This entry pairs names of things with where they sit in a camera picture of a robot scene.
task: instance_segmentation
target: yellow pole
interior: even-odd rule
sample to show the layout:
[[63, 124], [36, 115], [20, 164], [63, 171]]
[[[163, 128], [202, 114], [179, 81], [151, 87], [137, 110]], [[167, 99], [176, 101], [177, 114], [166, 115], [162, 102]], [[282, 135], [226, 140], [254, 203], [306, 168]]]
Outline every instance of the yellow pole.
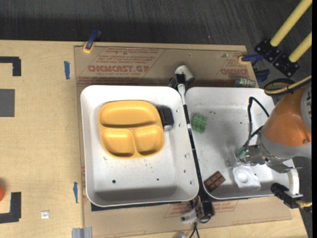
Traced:
[[312, 46], [313, 32], [301, 42], [300, 45], [289, 55], [288, 59], [291, 62], [297, 62], [299, 58]]
[[289, 15], [287, 20], [281, 26], [281, 28], [277, 31], [274, 37], [271, 39], [270, 44], [273, 47], [277, 47], [281, 41], [285, 38], [285, 36], [289, 33], [289, 31], [293, 28], [296, 22], [301, 18], [304, 12], [311, 6], [313, 0], [301, 0], [294, 11]]

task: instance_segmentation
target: black cable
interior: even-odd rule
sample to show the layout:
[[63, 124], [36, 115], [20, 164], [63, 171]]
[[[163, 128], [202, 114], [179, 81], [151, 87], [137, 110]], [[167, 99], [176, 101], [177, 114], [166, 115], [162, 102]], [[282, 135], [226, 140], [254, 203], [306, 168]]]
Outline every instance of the black cable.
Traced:
[[199, 198], [198, 198], [198, 195], [195, 197], [195, 205], [194, 207], [196, 207], [198, 205], [198, 202], [199, 202]]
[[253, 100], [253, 101], [255, 101], [255, 102], [261, 107], [261, 109], [265, 112], [266, 116], [269, 117], [269, 114], [268, 114], [268, 112], [266, 111], [265, 107], [264, 107], [256, 98], [250, 97], [249, 100], [250, 100], [250, 99]]
[[[301, 81], [294, 82], [293, 80], [290, 79], [285, 79], [285, 78], [279, 78], [276, 80], [273, 80], [266, 84], [264, 86], [264, 92], [269, 95], [269, 96], [274, 96], [274, 95], [283, 95], [287, 93], [292, 93], [295, 90], [303, 87], [307, 83], [310, 83], [312, 81], [312, 76], [308, 76]], [[274, 86], [284, 86], [281, 88], [274, 89]]]
[[192, 237], [193, 237], [193, 235], [194, 235], [194, 233], [195, 233], [196, 229], [197, 229], [197, 222], [195, 222], [195, 223], [194, 223], [194, 229], [193, 229], [193, 232], [191, 233], [191, 235], [190, 235], [188, 238], [192, 238]]
[[250, 97], [249, 98], [249, 105], [248, 105], [248, 118], [249, 118], [249, 135], [248, 135], [248, 140], [246, 141], [246, 143], [243, 145], [244, 147], [247, 147], [251, 141], [251, 139], [258, 134], [258, 132], [261, 130], [262, 127], [258, 128], [253, 134], [252, 134], [252, 115], [251, 115], [251, 106], [253, 101], [255, 101], [260, 107], [261, 109], [264, 111], [264, 113], [266, 114], [267, 117], [269, 117], [269, 114], [267, 112], [267, 110], [265, 109], [265, 107], [254, 97]]
[[203, 221], [202, 219], [198, 220], [199, 223], [201, 224], [205, 224], [207, 223], [209, 220], [211, 219], [211, 217], [209, 217], [207, 220]]
[[200, 238], [199, 233], [198, 233], [198, 229], [197, 229], [197, 225], [196, 225], [196, 234], [197, 234], [197, 237]]
[[189, 203], [190, 203], [190, 206], [191, 206], [192, 209], [193, 209], [193, 208], [194, 208], [194, 201], [193, 201], [193, 200], [190, 200]]

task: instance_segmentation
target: wooden board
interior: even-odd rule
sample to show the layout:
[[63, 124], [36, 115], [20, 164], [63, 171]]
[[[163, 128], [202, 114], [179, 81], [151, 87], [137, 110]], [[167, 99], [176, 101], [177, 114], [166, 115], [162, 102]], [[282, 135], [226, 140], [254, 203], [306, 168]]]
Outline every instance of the wooden board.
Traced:
[[[0, 56], [17, 56], [22, 76], [0, 63], [0, 88], [15, 89], [15, 117], [0, 118], [0, 183], [6, 194], [0, 213], [9, 208], [11, 192], [22, 193], [19, 222], [0, 224], [10, 238], [70, 238], [84, 226], [74, 47], [80, 42], [0, 41]], [[118, 46], [118, 43], [100, 43]], [[120, 43], [120, 47], [131, 44]], [[206, 45], [133, 44], [133, 47], [203, 50]], [[218, 46], [232, 50], [232, 46]], [[234, 46], [246, 54], [244, 46]], [[70, 63], [66, 80], [64, 61]], [[78, 183], [78, 203], [73, 192]], [[49, 210], [50, 218], [41, 219]], [[306, 237], [298, 210], [289, 221], [203, 229], [201, 237]], [[175, 237], [176, 233], [147, 235]]]

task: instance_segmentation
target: gray carpet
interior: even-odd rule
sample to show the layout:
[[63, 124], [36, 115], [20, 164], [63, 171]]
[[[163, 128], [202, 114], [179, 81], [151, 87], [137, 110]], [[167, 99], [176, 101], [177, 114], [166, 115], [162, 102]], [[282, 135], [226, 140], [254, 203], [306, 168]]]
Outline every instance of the gray carpet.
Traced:
[[[93, 28], [102, 41], [245, 45], [250, 54], [271, 38], [300, 0], [0, 0], [0, 39], [84, 41]], [[312, 29], [312, 8], [280, 48], [290, 54]], [[297, 81], [312, 72], [312, 51], [299, 60]], [[269, 63], [269, 78], [283, 77]], [[312, 199], [312, 164], [295, 160], [302, 192]], [[312, 215], [302, 212], [310, 237]]]

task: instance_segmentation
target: green object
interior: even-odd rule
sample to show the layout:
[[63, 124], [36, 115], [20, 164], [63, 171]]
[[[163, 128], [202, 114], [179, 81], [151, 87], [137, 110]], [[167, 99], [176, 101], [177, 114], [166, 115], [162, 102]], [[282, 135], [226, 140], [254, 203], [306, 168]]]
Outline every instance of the green object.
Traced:
[[205, 131], [206, 124], [207, 120], [200, 115], [195, 115], [192, 119], [192, 129], [199, 133], [203, 133]]
[[244, 158], [244, 156], [246, 155], [246, 153], [247, 153], [247, 151], [246, 151], [245, 146], [242, 146], [242, 147], [238, 150], [236, 156], [237, 156], [237, 158], [238, 158], [239, 160], [241, 160], [241, 159]]
[[251, 80], [249, 78], [238, 76], [236, 78], [236, 81], [234, 83], [235, 87], [255, 87], [256, 82], [254, 80]]

